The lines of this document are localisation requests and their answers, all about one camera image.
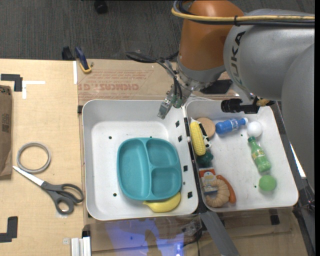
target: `wooden table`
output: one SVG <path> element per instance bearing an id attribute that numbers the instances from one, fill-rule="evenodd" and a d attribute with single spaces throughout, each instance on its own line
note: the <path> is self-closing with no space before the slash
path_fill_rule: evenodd
<path id="1" fill-rule="evenodd" d="M 52 184 L 72 183 L 81 187 L 81 119 L 77 112 L 74 62 L 0 59 L 0 67 L 2 74 L 19 74 L 25 81 L 45 81 L 45 84 L 28 84 L 26 99 L 21 92 L 13 93 L 12 164 L 16 165 L 17 151 L 22 145 L 41 142 L 48 146 L 52 158 L 48 169 L 36 176 Z M 13 91 L 13 82 L 0 81 L 0 84 L 10 85 Z M 33 147 L 22 154 L 21 161 L 26 167 L 37 168 L 44 164 L 46 155 L 42 149 Z M 0 243 L 0 255 L 69 256 L 70 238 L 81 238 L 88 222 L 85 212 L 85 204 L 81 203 L 68 216 L 58 214 L 47 193 L 13 170 L 10 178 L 0 179 L 0 233 L 7 231 L 8 217 L 17 216 L 17 238 Z M 275 229 L 263 231 L 266 227 L 261 226 L 259 231 L 251 232 L 254 235 L 243 236 L 235 228 L 238 227 L 235 222 L 229 222 L 226 228 L 241 255 L 307 255 L 297 220 L 290 211 L 285 216 L 290 225 L 287 232 L 274 234 Z M 201 255 L 220 255 L 210 237 L 204 235 L 198 244 Z M 145 253 L 134 248 L 92 254 Z M 185 246 L 184 255 L 198 255 L 197 243 Z"/>

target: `yellow cable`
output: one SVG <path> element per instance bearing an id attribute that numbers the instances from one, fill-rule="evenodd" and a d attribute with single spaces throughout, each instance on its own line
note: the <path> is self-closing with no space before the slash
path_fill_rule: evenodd
<path id="1" fill-rule="evenodd" d="M 197 16 L 185 13 L 177 12 L 174 8 L 171 9 L 173 15 L 194 21 L 202 22 L 234 22 L 235 17 L 208 17 L 208 16 Z M 315 16 L 302 16 L 302 15 L 258 15 L 258 16 L 240 16 L 236 18 L 236 22 L 247 22 L 247 21 L 284 21 L 284 20 L 308 20 L 314 21 Z"/>

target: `teal plate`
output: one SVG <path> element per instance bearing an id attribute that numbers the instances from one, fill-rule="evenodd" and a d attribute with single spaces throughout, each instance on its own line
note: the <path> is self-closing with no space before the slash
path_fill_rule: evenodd
<path id="1" fill-rule="evenodd" d="M 123 193 L 135 200 L 173 197 L 182 185 L 179 155 L 159 138 L 131 138 L 117 152 L 117 177 Z"/>

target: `dark gray floor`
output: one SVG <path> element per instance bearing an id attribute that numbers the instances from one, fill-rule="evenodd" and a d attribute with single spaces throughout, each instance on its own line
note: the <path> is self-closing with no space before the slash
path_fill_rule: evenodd
<path id="1" fill-rule="evenodd" d="M 61 60 L 62 49 L 80 46 L 89 59 L 126 59 L 140 50 L 166 57 L 179 48 L 183 20 L 174 1 L 1 0 L 0 58 Z M 244 12 L 260 8 L 315 13 L 315 0 L 234 0 Z"/>

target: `scissors blade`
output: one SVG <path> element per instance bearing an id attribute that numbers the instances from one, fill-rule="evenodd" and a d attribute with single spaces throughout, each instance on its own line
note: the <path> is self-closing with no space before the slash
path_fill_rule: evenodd
<path id="1" fill-rule="evenodd" d="M 45 181 L 24 171 L 21 170 L 19 167 L 13 166 L 13 169 L 15 169 L 18 173 L 22 174 L 24 177 L 28 178 L 29 180 L 31 180 L 32 182 L 34 182 L 35 184 L 39 185 L 41 187 L 42 183 L 44 183 Z"/>

